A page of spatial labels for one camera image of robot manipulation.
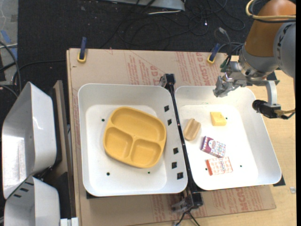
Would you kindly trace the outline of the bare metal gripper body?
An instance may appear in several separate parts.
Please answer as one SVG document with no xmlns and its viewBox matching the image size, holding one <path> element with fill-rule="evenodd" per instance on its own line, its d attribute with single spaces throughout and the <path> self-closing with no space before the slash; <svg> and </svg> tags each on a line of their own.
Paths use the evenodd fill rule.
<svg viewBox="0 0 301 226">
<path fill-rule="evenodd" d="M 223 79 L 239 86 L 259 85 L 268 74 L 251 67 L 247 62 L 230 62 Z"/>
</svg>

